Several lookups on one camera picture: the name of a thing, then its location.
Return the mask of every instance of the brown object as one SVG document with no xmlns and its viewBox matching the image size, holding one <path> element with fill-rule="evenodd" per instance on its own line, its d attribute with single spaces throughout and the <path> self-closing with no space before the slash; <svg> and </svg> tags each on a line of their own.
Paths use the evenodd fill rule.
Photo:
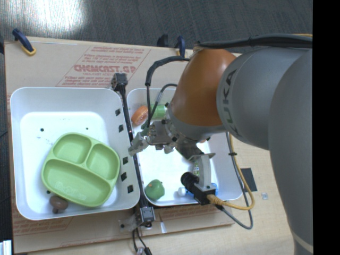
<svg viewBox="0 0 340 255">
<path fill-rule="evenodd" d="M 54 214 L 57 214 L 59 210 L 65 210 L 69 206 L 69 203 L 67 200 L 60 198 L 56 195 L 53 195 L 49 199 L 49 203 L 53 206 L 52 212 Z"/>
<path fill-rule="evenodd" d="M 132 123 L 135 125 L 142 124 L 148 117 L 148 107 L 140 106 L 131 117 Z"/>
<path fill-rule="evenodd" d="M 222 125 L 216 92 L 225 69 L 234 59 L 236 56 L 224 49 L 203 49 L 190 59 L 171 103 L 177 119 L 198 126 Z"/>
</svg>

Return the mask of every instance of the green plate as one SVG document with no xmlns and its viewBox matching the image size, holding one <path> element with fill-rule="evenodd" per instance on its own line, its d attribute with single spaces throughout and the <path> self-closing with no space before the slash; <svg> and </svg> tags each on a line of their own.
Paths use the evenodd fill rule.
<svg viewBox="0 0 340 255">
<path fill-rule="evenodd" d="M 119 170 L 120 159 L 115 150 L 92 137 L 67 133 L 49 151 L 41 179 L 56 195 L 96 207 L 111 195 Z"/>
</svg>

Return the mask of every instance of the black hole in tray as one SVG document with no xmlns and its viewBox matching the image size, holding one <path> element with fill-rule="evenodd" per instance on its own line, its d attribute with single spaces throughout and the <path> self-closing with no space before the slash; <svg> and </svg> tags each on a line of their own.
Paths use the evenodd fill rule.
<svg viewBox="0 0 340 255">
<path fill-rule="evenodd" d="M 128 176 L 126 175 L 126 172 L 124 172 L 122 175 L 121 175 L 121 179 L 122 181 L 124 181 Z"/>
<path fill-rule="evenodd" d="M 127 193 L 131 193 L 131 192 L 133 192 L 133 186 L 132 186 L 132 185 L 129 185 L 129 186 L 127 187 Z"/>
</svg>

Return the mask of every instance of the orange toy food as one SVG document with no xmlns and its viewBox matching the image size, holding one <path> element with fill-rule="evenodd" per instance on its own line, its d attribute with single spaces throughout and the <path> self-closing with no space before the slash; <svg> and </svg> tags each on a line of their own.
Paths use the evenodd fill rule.
<svg viewBox="0 0 340 255">
<path fill-rule="evenodd" d="M 142 124 L 148 118 L 148 107 L 140 106 L 131 117 L 132 123 L 135 125 Z"/>
</svg>

